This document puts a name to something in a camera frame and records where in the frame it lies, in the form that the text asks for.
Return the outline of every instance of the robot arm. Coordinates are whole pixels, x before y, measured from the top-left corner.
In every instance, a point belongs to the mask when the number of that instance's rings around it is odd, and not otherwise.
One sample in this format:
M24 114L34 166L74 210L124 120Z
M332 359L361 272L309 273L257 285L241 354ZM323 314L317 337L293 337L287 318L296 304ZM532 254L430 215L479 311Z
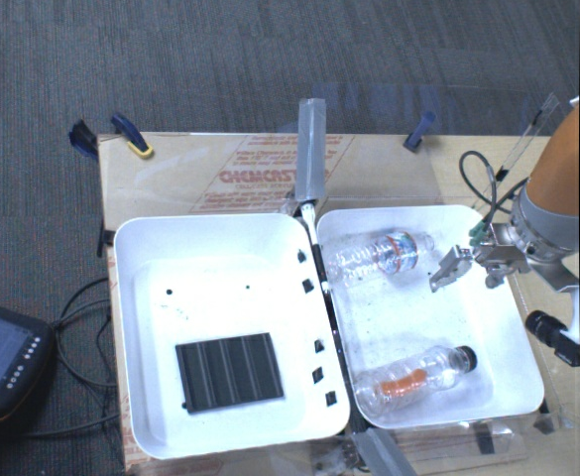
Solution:
M430 278L436 292L476 262L486 269L490 289L506 275L534 271L555 291L570 293L569 328L540 310L525 326L571 366L580 366L580 284L562 260L579 250L579 114L576 104L549 139L513 203L510 222L489 224L482 238L471 241L472 249L453 247Z

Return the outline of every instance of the blue clamp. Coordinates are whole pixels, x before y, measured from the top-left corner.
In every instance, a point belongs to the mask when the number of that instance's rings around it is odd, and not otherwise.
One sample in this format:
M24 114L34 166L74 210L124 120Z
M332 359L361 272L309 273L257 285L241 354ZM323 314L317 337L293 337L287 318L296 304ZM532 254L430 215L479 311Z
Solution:
M140 131L133 125L127 117L121 115L120 113L114 113L111 117L111 123L115 125L115 128L122 132L127 138L129 138L129 148L140 158L147 159L153 154L153 147L149 145Z
M426 133L434 121L435 113L432 111L426 111L424 114L422 114L421 120L419 120L415 130L408 134L408 137L405 139L405 148L415 152L419 146L419 143L421 143L421 137Z
M78 120L69 131L69 142L85 157L98 161L98 143L95 134L87 127L84 120Z

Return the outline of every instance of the black cord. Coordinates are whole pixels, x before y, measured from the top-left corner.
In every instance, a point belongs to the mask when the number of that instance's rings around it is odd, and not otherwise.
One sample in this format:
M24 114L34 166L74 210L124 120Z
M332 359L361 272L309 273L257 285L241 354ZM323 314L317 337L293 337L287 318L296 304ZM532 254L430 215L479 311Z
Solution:
M68 319L70 319L74 315L86 310L87 308L101 304L101 303L108 304L108 299L97 299L97 300L92 301L90 303L86 303L84 305L81 305L79 308L77 308L76 310L73 310L72 312L69 312L69 313L65 312L63 314L63 317L56 324L56 331L57 331L57 335L58 335L57 336L58 358L61 361L61 363L66 367L66 369L78 380L80 380L84 383L88 383L88 384L93 385L93 386L100 386L100 387L104 387L104 388L117 388L117 384L115 382L108 383L108 382L94 381L93 379L90 379L90 378L86 377L85 375L81 374L80 372L78 372L67 360L67 357L64 354L64 349L62 348L62 343L60 341L60 331L62 330L62 324L64 322L66 322Z
M73 368L73 366L68 362L66 355L64 354L64 350L62 349L62 344L60 341L60 334L61 334L62 329L64 328L63 325L66 324L70 319L74 318L75 316L77 316L81 312L84 312L91 307L94 307L97 305L102 305L102 304L106 304L106 305L110 304L108 298L105 298L105 299L101 298L101 299L97 299L97 300L82 304L82 305L78 306L75 310L69 311L72 304L76 301L76 299L80 295L82 295L88 289L93 288L93 287L97 286L98 284L102 284L106 281L108 281L108 278L103 277L101 279L96 279L94 281L91 281L90 283L88 283L85 286L83 286L82 288L80 288L76 293L73 294L73 296L66 303L66 305L64 306L64 309L62 310L60 318L55 323L53 323L53 328L55 330L55 333L57 334L57 352L58 352L59 360L67 368L67 370L71 373L71 375L82 386L84 386L89 391L89 393L91 393L93 395L93 397L95 398L95 401L98 403L98 405L101 408L101 418L95 419L94 421L83 423L83 424L80 424L77 426L69 427L69 428L23 433L22 436L28 437L28 438L33 438L33 439L45 438L45 437L56 437L59 435L74 433L76 431L90 428L92 426L102 425L104 427L104 424L106 422L120 417L120 413L114 413L114 414L111 414L108 416L106 415L106 406L107 406L107 402L108 402L109 391L113 388L117 388L117 385L115 383L101 383L98 381L94 381L94 380L89 379L86 376L82 375L77 370L75 370ZM100 356L102 357L103 361L105 362L107 373L109 374L109 376L111 376L111 367L106 362L104 352L99 344L99 338L100 338L101 334L103 333L105 327L109 324L110 320L111 320L111 316L107 315L107 319L100 327L98 334L96 336L96 345L98 346L98 351L100 352ZM100 399L99 393L97 392L97 390L94 387L99 387L99 388L104 387L106 389L105 396L104 396L103 400Z
M57 435L64 435L66 433L73 433L73 432L76 432L78 430L84 430L85 428L90 428L91 426L97 426L101 423L106 423L108 421L111 421L112 419L117 419L118 417L120 417L120 413L115 413L113 415L105 416L105 417L102 417L100 419L95 419L94 421L90 421L88 423L83 423L83 424L80 424L78 426L72 426L70 428L62 428L60 430L48 430L48 431L43 431L43 432L24 433L23 436L29 437L29 438L56 437Z
M102 335L102 333L104 333L105 328L110 324L110 322L111 322L111 314L107 314L107 318L102 323L102 326L100 326L100 330L98 331L98 334L95 337L95 343L98 347L98 352L100 353L100 357L102 358L104 366L107 369L107 374L108 374L109 378L113 378L114 377L113 370L111 369L111 366L109 365L109 362L107 361L106 355L104 354L104 350L100 346L100 336ZM111 394L111 391L112 390L109 388L104 392L104 401L102 404L102 412L101 412L103 417L106 416L107 403L111 399L111 396L113 395L114 400L117 397L116 394ZM109 435L109 432L111 430L106 429L105 423L102 424L102 431L105 435L105 438L107 439L107 442L109 443L109 446L111 447L111 450L115 453L116 458L118 459L120 464L124 467L124 454L122 453L122 451L120 449L120 447L123 445L122 433L120 432L120 430L118 428L114 429L113 434L116 437L116 439L112 439L111 436Z
M73 294L73 296L69 299L69 301L65 304L64 309L62 310L62 313L60 314L60 319L62 319L64 317L64 315L67 313L67 311L71 307L71 304L75 301L76 298L78 298L80 295L82 295L88 289L93 288L94 286L97 286L100 283L107 282L108 280L109 280L108 277L102 277L100 279L95 279L94 281L91 281L90 283L86 284L85 286L80 288L78 291L76 291Z
M492 189L492 194L491 194L490 200L488 200L485 195L483 195L479 190L477 190L475 185L473 185L470 182L470 180L468 179L468 177L466 175L466 172L464 171L464 161L466 160L466 158L468 158L470 156L477 157L486 167L486 172L488 173L488 180L490 182L490 187ZM490 204L490 211L484 217L484 220L483 220L485 227L489 228L490 225L492 224L492 219L495 216L495 212L497 211L497 180L495 179L495 170L492 169L492 166L488 162L488 159L486 159L483 156L483 154L481 154L475 150L469 150L468 152L464 152L461 155L461 157L459 158L459 173L461 174L461 177L464 179L464 181L466 182L468 187L473 192L475 192L475 194L478 197L480 197L481 199L485 200L487 203Z
M478 190L477 187L475 187L475 185L473 185L470 182L470 180L468 179L468 176L466 175L466 172L464 171L463 165L464 165L464 161L469 156L477 157L479 160L481 160L481 162L486 167L486 172L488 174L488 180L490 182L490 187L492 190L491 199L488 199L483 193L481 193L481 191ZM464 152L464 154L462 154L461 158L459 159L459 173L461 174L461 177L466 182L468 187L475 193L475 195L477 195L477 197L482 199L486 204L488 204L490 206L490 211L484 217L484 223L485 223L487 228L490 227L490 225L492 224L492 220L495 216L495 213L498 210L503 211L504 213L507 213L507 214L511 213L510 210L502 207L503 203L506 202L508 199L513 199L517 190L519 190L522 186L524 186L528 180L528 178L524 178L521 181L517 182L512 188L510 188L506 192L506 194L503 197L497 199L498 192L497 192L497 181L495 178L495 172L494 172L492 166L490 165L490 163L488 162L488 160L482 154L480 154L479 152L476 152L474 150L470 150L470 151Z

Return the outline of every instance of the black device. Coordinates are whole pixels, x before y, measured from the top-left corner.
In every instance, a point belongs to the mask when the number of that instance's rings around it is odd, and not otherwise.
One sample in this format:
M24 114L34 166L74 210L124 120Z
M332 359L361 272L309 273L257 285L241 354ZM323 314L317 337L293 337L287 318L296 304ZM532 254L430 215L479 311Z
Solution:
M189 413L283 396L270 333L181 344L175 351Z
M0 306L0 422L34 389L55 340L46 322Z

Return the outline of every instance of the gray carpet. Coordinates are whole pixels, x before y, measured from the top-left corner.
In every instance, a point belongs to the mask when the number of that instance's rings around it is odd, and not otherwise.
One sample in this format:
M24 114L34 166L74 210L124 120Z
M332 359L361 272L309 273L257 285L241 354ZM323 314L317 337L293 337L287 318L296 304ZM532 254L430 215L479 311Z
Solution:
M579 45L580 0L0 0L0 305L52 322L106 275L98 166L67 136L80 118L96 134L115 111L143 131L295 132L299 100L322 97L331 133L407 134L432 110L433 134L517 135L553 93L549 133L579 94ZM95 307L62 335L98 381L114 379L106 321ZM116 412L115 391L52 370L0 434L0 475L119 473L115 421L21 435Z

